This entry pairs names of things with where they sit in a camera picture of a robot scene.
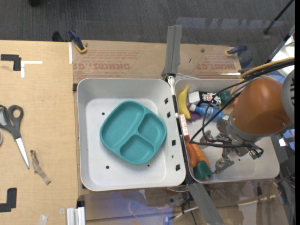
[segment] scissors handle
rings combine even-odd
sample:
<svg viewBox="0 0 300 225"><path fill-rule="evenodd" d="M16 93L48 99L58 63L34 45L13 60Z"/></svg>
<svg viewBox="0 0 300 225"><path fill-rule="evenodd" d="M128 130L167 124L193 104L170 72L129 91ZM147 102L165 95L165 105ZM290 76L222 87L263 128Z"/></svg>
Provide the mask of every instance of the scissors handle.
<svg viewBox="0 0 300 225"><path fill-rule="evenodd" d="M8 113L8 109L3 106L3 105L0 105L0 112L3 112L3 118L5 120L5 124L3 124L3 122L0 121L0 127L8 130L14 137L14 139L18 139L21 137L21 134L19 132L19 130L17 128L15 128L12 124L11 124L11 121L10 121L10 115Z"/></svg>
<svg viewBox="0 0 300 225"><path fill-rule="evenodd" d="M14 116L14 111L15 110L19 110L20 114L18 117L15 117ZM8 108L8 114L11 118L11 120L13 121L13 125L14 127L20 131L20 123L21 123L21 120L23 118L23 115L24 115L24 111L23 109L18 106L18 105L11 105L9 108Z"/></svg>

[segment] gray carpet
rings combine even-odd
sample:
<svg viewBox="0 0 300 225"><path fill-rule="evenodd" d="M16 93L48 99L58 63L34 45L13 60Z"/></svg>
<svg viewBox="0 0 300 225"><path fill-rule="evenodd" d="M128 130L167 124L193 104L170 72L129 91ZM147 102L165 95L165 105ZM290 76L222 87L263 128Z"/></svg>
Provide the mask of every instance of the gray carpet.
<svg viewBox="0 0 300 225"><path fill-rule="evenodd" d="M252 66L263 64L295 24L295 2L265 35L290 0L0 0L0 39L69 39L165 43L167 27L183 25L182 43L246 45Z"/></svg>

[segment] bottle cap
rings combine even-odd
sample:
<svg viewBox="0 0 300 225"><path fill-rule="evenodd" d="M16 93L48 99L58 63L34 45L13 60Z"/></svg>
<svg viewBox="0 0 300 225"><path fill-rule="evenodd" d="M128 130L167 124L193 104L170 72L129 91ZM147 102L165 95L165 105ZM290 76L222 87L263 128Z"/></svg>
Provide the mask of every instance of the bottle cap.
<svg viewBox="0 0 300 225"><path fill-rule="evenodd" d="M194 112L196 110L196 105L195 104L191 104L191 106L189 107L189 110L191 112Z"/></svg>

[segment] blue bottle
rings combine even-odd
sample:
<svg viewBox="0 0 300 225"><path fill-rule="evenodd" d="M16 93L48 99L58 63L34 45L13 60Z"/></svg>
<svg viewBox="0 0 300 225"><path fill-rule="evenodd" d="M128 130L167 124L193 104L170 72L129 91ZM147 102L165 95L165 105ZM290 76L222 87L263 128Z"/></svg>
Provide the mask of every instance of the blue bottle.
<svg viewBox="0 0 300 225"><path fill-rule="evenodd" d="M196 106L195 104L191 104L190 106L190 111L191 112L197 112L199 113L202 117L204 116L204 113L205 113L205 110L207 108L207 105L201 105L201 106ZM219 110L217 108L214 108L214 107L209 107L208 110L207 110L207 114L206 114L206 119L210 119L212 116L214 116ZM224 112L220 112L218 114L217 117L214 118L215 121L223 118L225 116Z"/></svg>

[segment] toy banana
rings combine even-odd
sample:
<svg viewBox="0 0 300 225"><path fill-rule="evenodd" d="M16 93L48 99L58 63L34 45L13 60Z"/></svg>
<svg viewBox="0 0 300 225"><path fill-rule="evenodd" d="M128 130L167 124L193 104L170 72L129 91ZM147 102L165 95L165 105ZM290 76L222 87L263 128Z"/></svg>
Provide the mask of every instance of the toy banana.
<svg viewBox="0 0 300 225"><path fill-rule="evenodd" d="M177 103L178 103L179 114L184 114L186 119L191 119L191 114L189 113L187 107L188 89L189 86L186 85L185 89L178 94Z"/></svg>

